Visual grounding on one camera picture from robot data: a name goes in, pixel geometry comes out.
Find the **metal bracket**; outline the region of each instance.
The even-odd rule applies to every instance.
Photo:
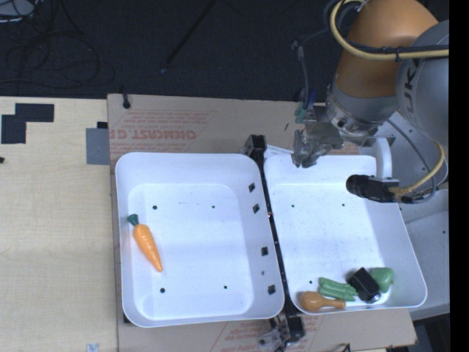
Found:
[[[290,333],[287,320],[284,319],[277,323],[269,332],[257,337],[257,345],[262,350],[271,352],[281,351],[281,348],[285,347],[289,339]]]
[[[285,304],[283,312],[285,314],[285,322],[289,330],[289,342],[296,342],[300,338],[304,337],[305,331],[303,326],[303,320],[298,315],[298,310],[293,304],[292,299],[290,298],[289,289],[287,285],[287,275],[285,274],[284,261],[281,255],[280,244],[278,243],[277,229],[273,218],[273,211],[270,204],[270,196],[264,172],[264,152],[266,151],[266,149],[267,143],[265,141],[265,136],[250,135],[244,145],[242,153],[245,153],[247,156],[253,159],[259,167],[259,172],[262,180],[262,188],[264,190],[265,204],[267,206],[267,214],[269,216],[270,229],[272,231],[272,237],[276,247],[278,268],[280,270],[282,285],[284,287]]]

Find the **wooden table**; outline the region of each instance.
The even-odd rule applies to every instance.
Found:
[[[0,349],[79,352],[97,343],[99,352],[147,351],[132,338],[151,339],[149,331],[129,326],[119,334],[110,168],[86,162],[86,129],[108,120],[107,100],[2,97],[0,114],[15,114],[16,103],[55,110],[53,122],[26,124],[25,144],[0,144]],[[324,317],[324,330],[337,320]],[[386,342],[416,341],[406,309],[376,311],[366,323],[389,330]],[[204,324],[178,330],[160,333],[165,339],[154,351],[182,351],[205,337],[201,331],[213,333]],[[351,325],[344,332],[360,331]],[[318,345],[329,337],[318,334]]]

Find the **black floor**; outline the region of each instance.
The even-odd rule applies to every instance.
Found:
[[[450,314],[414,320],[418,343],[386,352],[451,352]]]
[[[331,0],[215,0],[165,73],[211,0],[29,1],[32,18],[0,15],[0,95],[105,98],[125,85],[133,94],[294,100],[304,78],[292,41],[325,28]],[[449,0],[418,1],[449,18]],[[341,48],[324,33],[304,50],[322,100]]]

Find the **toy vegetable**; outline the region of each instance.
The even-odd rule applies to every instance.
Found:
[[[160,254],[156,248],[155,240],[153,240],[152,232],[148,226],[139,223],[139,217],[136,214],[130,215],[127,220],[134,226],[133,237],[141,252],[154,265],[158,271],[163,271],[161,265]]]
[[[317,292],[323,296],[334,297],[344,301],[355,301],[354,296],[358,295],[357,290],[348,283],[339,283],[324,277],[320,277],[319,283],[320,286],[317,288]]]
[[[326,298],[318,292],[312,292],[307,290],[303,292],[300,298],[300,305],[310,311],[316,311],[322,307],[336,307],[339,309],[345,308],[344,300],[336,300],[332,298]]]
[[[380,286],[380,291],[386,293],[394,280],[394,270],[390,267],[376,267],[369,273]]]

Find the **yellow cable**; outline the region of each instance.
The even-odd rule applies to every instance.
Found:
[[[396,54],[370,54],[368,52],[359,50],[358,48],[350,45],[339,33],[339,30],[336,26],[336,16],[339,8],[342,4],[347,4],[350,2],[359,2],[365,3],[366,0],[341,0],[339,1],[335,7],[332,9],[330,14],[330,30],[332,31],[333,36],[336,38],[337,42],[351,54],[356,55],[358,57],[363,57],[364,59],[369,60],[396,60]],[[449,50],[434,50],[434,51],[416,51],[416,52],[404,52],[399,54],[400,59],[416,59],[422,57],[442,57],[442,56],[449,56]]]
[[[433,167],[433,169],[430,172],[428,172],[425,176],[423,176],[420,180],[416,181],[414,184],[410,186],[404,186],[404,187],[394,186],[394,187],[389,188],[389,191],[391,193],[394,193],[398,198],[400,198],[404,196],[405,194],[409,194],[414,189],[417,189],[419,186],[425,184],[426,181],[430,180],[433,176],[436,175],[436,173],[441,168],[445,160],[445,151],[440,144],[436,142],[433,142],[433,143],[440,151],[440,157],[438,159],[438,162],[435,164],[435,167]]]

